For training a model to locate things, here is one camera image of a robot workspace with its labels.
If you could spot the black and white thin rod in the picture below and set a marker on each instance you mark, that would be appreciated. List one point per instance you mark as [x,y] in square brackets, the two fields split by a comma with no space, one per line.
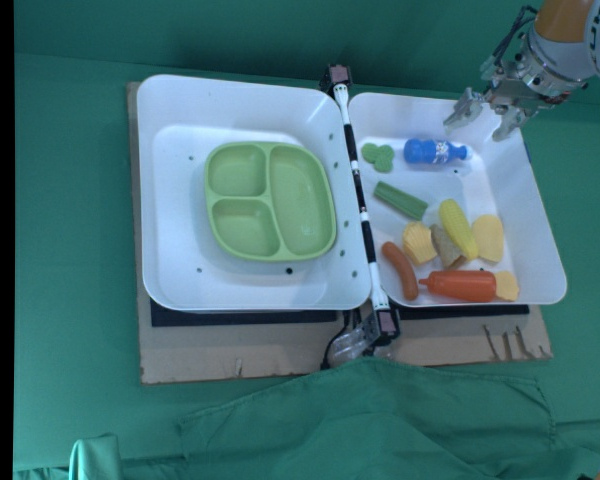
[360,203]

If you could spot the green cloth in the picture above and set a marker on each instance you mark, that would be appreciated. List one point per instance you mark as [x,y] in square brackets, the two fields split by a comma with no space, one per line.
[380,418]

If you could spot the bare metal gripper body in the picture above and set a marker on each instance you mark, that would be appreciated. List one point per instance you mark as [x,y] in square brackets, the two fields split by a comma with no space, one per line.
[522,90]

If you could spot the yellow corn cob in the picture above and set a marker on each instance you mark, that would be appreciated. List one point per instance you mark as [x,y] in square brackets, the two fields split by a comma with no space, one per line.
[457,225]

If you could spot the brown cardboard board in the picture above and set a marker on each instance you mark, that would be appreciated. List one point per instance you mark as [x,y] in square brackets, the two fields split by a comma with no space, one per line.
[260,348]

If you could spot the small yellow ridged shell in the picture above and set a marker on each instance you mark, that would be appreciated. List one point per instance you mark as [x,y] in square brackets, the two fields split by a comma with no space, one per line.
[507,286]

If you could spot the orange sauce bottle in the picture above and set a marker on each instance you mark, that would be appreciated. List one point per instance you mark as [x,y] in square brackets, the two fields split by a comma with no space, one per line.
[465,285]

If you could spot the green toy grapes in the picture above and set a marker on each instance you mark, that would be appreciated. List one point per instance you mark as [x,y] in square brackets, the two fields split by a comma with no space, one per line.
[377,156]

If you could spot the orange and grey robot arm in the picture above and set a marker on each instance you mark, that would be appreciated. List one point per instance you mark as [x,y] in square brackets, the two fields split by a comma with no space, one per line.
[565,13]

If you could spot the green celery stick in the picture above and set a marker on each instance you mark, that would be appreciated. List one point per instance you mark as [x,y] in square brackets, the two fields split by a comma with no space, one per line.
[400,200]

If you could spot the orange sausage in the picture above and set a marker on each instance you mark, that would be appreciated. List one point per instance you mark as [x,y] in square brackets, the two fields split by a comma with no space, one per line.
[402,270]

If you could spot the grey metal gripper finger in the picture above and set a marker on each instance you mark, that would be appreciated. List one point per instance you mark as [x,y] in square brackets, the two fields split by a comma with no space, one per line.
[464,110]
[510,123]

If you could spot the pale yellow oval chip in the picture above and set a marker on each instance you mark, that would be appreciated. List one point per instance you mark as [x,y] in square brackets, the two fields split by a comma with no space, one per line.
[489,238]

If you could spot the white plastic tray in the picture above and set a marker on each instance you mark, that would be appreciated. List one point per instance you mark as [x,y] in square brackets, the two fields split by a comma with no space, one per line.
[520,208]
[175,118]

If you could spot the blue plastic bottle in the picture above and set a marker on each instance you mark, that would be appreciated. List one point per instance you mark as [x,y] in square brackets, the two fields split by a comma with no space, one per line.
[422,151]

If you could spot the green divided plate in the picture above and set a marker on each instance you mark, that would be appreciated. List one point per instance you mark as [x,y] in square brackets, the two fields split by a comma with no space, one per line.
[300,193]

